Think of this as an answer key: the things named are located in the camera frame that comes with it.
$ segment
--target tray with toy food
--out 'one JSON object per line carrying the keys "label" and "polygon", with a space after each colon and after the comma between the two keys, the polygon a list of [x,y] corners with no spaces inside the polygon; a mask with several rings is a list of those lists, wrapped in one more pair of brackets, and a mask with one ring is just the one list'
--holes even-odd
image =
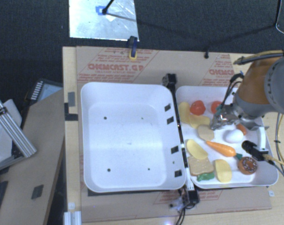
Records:
{"label": "tray with toy food", "polygon": [[[241,147],[243,141],[266,143],[265,130],[248,130],[241,125],[226,125],[211,130],[209,124],[216,107],[223,101],[224,87],[182,86],[177,89],[181,130],[192,182],[203,189],[269,186],[277,182],[276,168],[258,162]],[[232,102],[230,95],[225,104]],[[261,118],[255,121],[263,126]]]}

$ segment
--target cardboard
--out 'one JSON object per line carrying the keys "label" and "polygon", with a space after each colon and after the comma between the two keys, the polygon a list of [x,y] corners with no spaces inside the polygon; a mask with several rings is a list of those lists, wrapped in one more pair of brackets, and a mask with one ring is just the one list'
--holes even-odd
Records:
{"label": "cardboard", "polygon": [[[85,83],[115,82],[160,84],[167,73],[175,73],[183,85],[227,86],[234,74],[231,58],[226,53],[138,50],[136,61],[128,58],[129,49],[77,47],[77,97],[79,154],[81,178],[82,222],[97,222],[135,218],[178,216],[169,204],[179,197],[178,191],[94,194],[84,184],[82,155],[82,121],[80,91]],[[207,214],[246,210],[271,209],[265,187],[203,190],[200,203],[186,214]]]}

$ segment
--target red tomato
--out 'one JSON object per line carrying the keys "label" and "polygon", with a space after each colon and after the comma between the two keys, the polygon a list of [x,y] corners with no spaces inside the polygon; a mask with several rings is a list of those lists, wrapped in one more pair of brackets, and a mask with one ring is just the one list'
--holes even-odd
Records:
{"label": "red tomato", "polygon": [[206,107],[204,106],[201,100],[193,102],[192,105],[190,106],[190,112],[195,115],[202,115],[205,110]]}
{"label": "red tomato", "polygon": [[221,104],[220,101],[215,101],[215,102],[212,103],[212,106],[211,106],[211,111],[212,111],[212,113],[215,114],[215,113],[217,112],[216,108],[217,108],[220,104]]}

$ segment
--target white egg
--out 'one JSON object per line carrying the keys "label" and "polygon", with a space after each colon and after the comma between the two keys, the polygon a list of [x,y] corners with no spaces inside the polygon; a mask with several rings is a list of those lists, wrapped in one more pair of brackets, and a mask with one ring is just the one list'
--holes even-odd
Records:
{"label": "white egg", "polygon": [[235,129],[232,131],[229,131],[226,135],[225,135],[225,140],[228,143],[240,143],[241,141],[243,141],[243,133],[241,130],[239,129]]}

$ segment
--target metal plate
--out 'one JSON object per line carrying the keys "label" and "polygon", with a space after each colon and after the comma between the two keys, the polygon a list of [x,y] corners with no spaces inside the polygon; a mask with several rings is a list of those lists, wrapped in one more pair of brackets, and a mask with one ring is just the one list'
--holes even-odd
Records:
{"label": "metal plate", "polygon": [[69,0],[71,38],[126,41],[138,37],[134,0],[115,0],[106,15],[102,9],[110,0]]}

